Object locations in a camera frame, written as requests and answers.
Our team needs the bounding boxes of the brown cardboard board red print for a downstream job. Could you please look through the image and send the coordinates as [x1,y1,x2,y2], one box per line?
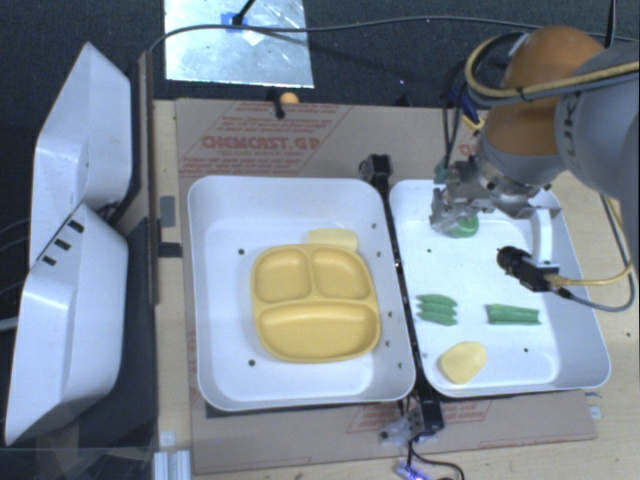
[174,97,599,475]

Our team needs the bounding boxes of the green beans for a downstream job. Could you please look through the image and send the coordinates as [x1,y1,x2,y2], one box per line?
[485,303,543,327]

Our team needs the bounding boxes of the black cylinder on white bracket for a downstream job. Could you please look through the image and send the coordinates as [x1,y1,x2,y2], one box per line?
[496,202,562,294]

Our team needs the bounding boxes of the thin black rod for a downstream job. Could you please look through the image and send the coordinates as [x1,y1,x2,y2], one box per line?
[375,177,437,405]

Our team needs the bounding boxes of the green pea pods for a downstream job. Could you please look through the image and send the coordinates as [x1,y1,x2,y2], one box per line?
[415,293,460,328]

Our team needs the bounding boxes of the yellow divided plate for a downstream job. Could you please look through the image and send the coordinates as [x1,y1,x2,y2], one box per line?
[249,244,383,366]

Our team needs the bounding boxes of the white plastic tray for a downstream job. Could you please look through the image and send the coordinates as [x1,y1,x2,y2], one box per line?
[186,174,418,413]
[388,178,613,399]

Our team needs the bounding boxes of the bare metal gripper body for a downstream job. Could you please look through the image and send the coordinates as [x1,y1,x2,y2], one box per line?
[442,156,539,220]

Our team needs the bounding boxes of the green round toy vegetable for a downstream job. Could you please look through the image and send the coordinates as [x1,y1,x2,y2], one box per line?
[442,215,481,240]

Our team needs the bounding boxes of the pale yellow potato chip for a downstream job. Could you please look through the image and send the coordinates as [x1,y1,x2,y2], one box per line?
[438,340,489,386]
[305,227,360,254]

